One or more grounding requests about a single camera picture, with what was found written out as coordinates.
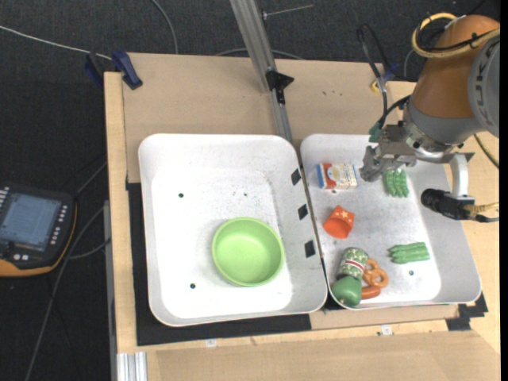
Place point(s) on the green patterned can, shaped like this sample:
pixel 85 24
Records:
pixel 352 263

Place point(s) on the orange cup with stars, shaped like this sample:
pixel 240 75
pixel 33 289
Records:
pixel 339 222

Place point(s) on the green pea pods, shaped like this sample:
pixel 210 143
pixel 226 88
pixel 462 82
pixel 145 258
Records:
pixel 397 183

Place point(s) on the orange sausage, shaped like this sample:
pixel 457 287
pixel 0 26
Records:
pixel 371 292

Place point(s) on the green bowl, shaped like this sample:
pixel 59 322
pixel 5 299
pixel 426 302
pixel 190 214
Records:
pixel 248 252

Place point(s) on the white plastic tray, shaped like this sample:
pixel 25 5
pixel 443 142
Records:
pixel 190 252
pixel 393 220

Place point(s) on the brown pretzel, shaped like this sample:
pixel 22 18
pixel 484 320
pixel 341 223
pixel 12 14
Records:
pixel 375 274

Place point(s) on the black cylinder on white bracket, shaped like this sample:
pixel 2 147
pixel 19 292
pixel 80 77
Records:
pixel 446 202

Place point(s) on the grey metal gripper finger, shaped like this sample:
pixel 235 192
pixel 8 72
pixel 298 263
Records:
pixel 370 166
pixel 402 161

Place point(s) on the green asparagus bundle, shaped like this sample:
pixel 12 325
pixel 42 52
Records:
pixel 409 252

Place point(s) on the pale wood board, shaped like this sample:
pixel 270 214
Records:
pixel 206 101

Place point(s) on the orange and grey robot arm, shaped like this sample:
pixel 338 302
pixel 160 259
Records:
pixel 444 89

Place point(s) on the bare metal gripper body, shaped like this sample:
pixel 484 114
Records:
pixel 399 141

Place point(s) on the white and red carton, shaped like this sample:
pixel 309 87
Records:
pixel 337 176

